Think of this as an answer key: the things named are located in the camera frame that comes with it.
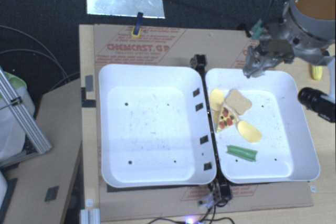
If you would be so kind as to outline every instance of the yellow oval toy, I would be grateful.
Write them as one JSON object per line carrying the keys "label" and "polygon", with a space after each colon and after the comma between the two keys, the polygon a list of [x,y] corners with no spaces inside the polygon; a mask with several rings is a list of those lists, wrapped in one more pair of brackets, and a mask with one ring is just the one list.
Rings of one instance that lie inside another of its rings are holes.
{"label": "yellow oval toy", "polygon": [[262,134],[253,125],[244,120],[237,123],[237,129],[242,137],[251,143],[258,142],[262,137]]}
{"label": "yellow oval toy", "polygon": [[210,108],[220,111],[224,102],[224,95],[220,89],[213,89],[209,95]]}

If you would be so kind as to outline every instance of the white tray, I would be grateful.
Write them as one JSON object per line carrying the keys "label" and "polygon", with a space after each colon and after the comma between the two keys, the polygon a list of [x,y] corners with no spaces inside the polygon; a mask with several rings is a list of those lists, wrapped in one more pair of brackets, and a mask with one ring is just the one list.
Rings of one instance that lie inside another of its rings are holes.
{"label": "white tray", "polygon": [[[256,127],[262,138],[246,141],[231,126],[216,134],[220,167],[233,183],[261,183],[313,180],[320,165],[303,109],[297,100],[294,79],[282,71],[266,71],[264,76],[247,79],[238,69],[212,69],[206,74],[208,93],[218,88],[226,97],[237,89],[252,102],[240,119]],[[227,146],[257,150],[256,162],[227,154]]]}
{"label": "white tray", "polygon": [[108,184],[199,185],[214,179],[202,80],[195,70],[107,65],[99,87],[102,175]]}

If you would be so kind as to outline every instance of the toy pizza slice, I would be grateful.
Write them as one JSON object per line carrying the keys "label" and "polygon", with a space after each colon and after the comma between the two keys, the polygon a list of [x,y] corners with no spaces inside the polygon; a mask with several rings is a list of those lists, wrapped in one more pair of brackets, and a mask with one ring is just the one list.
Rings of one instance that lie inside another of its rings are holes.
{"label": "toy pizza slice", "polygon": [[228,106],[225,102],[223,102],[222,109],[218,117],[216,132],[220,132],[229,126],[234,125],[238,121],[239,117],[236,111]]}

